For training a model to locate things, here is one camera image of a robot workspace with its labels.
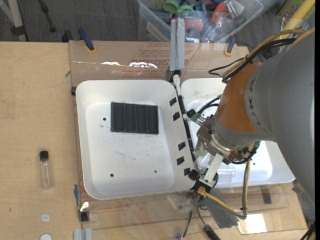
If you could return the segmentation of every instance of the glass vial with black cap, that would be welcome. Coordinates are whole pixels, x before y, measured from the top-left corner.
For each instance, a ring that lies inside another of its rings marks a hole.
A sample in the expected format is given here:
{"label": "glass vial with black cap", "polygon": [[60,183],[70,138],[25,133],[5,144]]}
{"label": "glass vial with black cap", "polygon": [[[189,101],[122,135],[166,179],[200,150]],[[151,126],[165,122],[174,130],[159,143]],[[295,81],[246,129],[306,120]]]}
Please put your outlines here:
{"label": "glass vial with black cap", "polygon": [[41,166],[41,177],[42,186],[46,189],[51,185],[50,174],[49,174],[49,154],[48,151],[41,151],[40,156],[40,166]]}

